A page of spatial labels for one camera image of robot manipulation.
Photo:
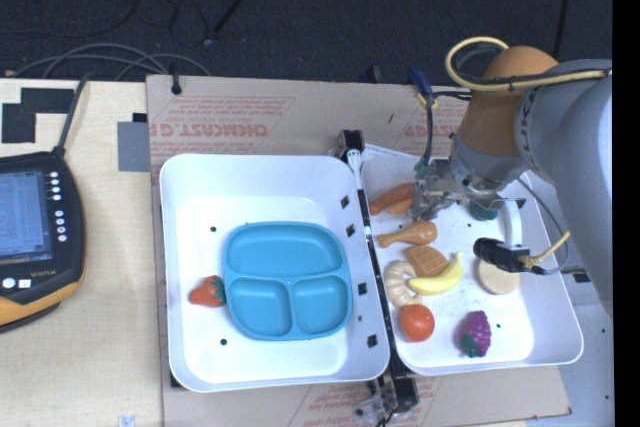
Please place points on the beige croissant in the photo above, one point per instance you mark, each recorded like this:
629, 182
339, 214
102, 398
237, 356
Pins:
397, 287

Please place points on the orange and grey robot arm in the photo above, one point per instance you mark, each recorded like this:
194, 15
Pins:
560, 125

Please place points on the white plastic tray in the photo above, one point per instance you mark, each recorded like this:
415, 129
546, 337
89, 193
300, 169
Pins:
200, 355
520, 325

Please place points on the orange carrot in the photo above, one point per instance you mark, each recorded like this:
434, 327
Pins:
400, 208

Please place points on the orange tomato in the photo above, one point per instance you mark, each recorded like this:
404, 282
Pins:
416, 322

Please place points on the round tan biscuit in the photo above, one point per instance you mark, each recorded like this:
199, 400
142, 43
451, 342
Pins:
497, 282

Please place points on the black cylinder on white bracket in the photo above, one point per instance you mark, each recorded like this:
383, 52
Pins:
492, 252

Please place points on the brown waffle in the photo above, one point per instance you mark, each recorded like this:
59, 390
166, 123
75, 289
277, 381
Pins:
425, 260

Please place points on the white paper slip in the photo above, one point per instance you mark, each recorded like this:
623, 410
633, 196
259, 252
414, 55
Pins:
382, 151

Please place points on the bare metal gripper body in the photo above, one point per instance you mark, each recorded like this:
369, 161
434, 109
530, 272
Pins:
450, 185

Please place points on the dark green round object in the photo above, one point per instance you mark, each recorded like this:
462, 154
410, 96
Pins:
482, 214

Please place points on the purple grapes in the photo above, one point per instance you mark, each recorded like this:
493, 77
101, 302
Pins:
476, 332

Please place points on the brown cardboard board red print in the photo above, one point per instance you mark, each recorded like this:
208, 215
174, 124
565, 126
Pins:
280, 125

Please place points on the brown chicken drumstick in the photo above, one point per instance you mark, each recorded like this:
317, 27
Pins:
415, 233

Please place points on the thin black and white rod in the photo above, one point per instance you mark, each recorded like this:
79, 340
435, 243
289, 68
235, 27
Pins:
372, 255

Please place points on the red strawberry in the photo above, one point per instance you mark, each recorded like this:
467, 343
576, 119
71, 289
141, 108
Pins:
205, 293

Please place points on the yellow banana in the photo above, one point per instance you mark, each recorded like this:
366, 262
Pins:
435, 283

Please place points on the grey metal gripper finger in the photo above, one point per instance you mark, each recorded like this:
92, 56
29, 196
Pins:
486, 201
424, 207

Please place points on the blue divided plate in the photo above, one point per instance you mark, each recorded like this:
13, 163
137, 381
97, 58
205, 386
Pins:
285, 275

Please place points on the orange sausage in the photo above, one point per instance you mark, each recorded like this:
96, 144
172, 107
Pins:
387, 197

